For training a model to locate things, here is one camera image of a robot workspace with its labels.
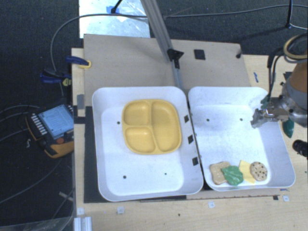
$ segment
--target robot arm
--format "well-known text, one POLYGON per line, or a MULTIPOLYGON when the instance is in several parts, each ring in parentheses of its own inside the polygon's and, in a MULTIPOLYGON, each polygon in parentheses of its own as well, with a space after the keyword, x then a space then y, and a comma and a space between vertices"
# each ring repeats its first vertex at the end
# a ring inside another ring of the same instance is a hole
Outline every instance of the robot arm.
POLYGON ((269 98, 263 109, 256 109, 251 125, 253 128, 260 127, 268 121, 283 122, 283 128, 288 124, 298 123, 307 127, 307 51, 301 56, 301 60, 295 66, 293 73, 283 84, 282 93, 279 97, 269 98))

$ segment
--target green object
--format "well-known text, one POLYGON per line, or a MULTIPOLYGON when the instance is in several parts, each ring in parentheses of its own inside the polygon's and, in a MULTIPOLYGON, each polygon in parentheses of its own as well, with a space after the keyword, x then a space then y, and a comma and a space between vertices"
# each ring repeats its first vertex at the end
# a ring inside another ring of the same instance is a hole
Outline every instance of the green object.
POLYGON ((225 179, 232 186, 237 186, 241 182, 243 182, 243 174, 237 166, 229 166, 221 169, 225 179))
POLYGON ((283 128, 283 131, 286 134, 286 136, 291 138, 292 135, 293 135, 293 132, 294 132, 294 121, 292 121, 291 119, 284 121, 282 123, 282 128, 283 128))
POLYGON ((265 96, 264 99, 261 100, 261 104, 262 104, 261 109, 266 109, 269 102, 270 102, 270 99, 269 99, 269 96, 267 95, 267 96, 265 96))

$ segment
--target metal bracket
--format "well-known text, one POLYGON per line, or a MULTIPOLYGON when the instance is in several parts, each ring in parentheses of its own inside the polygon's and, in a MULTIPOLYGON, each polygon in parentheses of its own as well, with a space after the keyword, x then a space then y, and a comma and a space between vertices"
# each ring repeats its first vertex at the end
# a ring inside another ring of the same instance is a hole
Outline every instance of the metal bracket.
POLYGON ((170 61, 174 61, 176 69, 180 69, 179 59, 182 57, 184 52, 176 51, 174 49, 169 49, 167 51, 170 61))
POLYGON ((74 218, 74 231, 92 231, 92 218, 74 218))

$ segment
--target black carpet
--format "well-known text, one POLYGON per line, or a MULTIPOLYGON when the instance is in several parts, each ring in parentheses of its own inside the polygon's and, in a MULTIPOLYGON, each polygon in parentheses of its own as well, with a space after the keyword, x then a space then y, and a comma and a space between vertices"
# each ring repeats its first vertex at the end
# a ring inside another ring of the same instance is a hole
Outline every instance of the black carpet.
MULTIPOLYGON (((266 6, 288 4, 289 0, 157 0, 163 15, 225 13, 266 6)), ((294 0, 307 6, 308 0, 294 0)), ((17 103, 43 107, 57 101, 59 86, 43 84, 39 74, 52 70, 49 46, 60 25, 78 16, 78 0, 0 0, 0 110, 17 103)), ((288 7, 236 15, 189 18, 166 18, 173 39, 206 40, 239 43, 244 54, 269 54, 290 37, 304 30, 285 28, 288 7)), ((294 7, 292 24, 307 27, 306 8, 294 7)), ((82 47, 78 22, 67 25, 54 43, 54 59, 58 71, 69 72, 65 57, 72 47, 82 47)), ((68 101, 71 92, 64 89, 68 101)), ((5 117, 30 111, 14 109, 0 114, 0 139, 25 128, 24 115, 5 117)), ((47 157, 33 142, 27 148, 28 133, 19 133, 0 142, 0 227, 51 219, 64 200, 59 192, 72 190, 71 155, 41 183, 15 198, 3 200, 28 188, 48 174, 58 163, 47 157)), ((67 201, 56 217, 71 215, 67 201)))

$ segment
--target electronic device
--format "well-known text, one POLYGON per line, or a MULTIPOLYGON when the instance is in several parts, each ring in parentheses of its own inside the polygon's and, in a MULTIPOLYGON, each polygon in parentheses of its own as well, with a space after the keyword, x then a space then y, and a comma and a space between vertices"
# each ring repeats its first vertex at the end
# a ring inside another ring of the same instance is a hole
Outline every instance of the electronic device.
POLYGON ((65 104, 65 99, 30 112, 26 124, 34 140, 49 157, 58 158, 73 151, 73 107, 65 104))

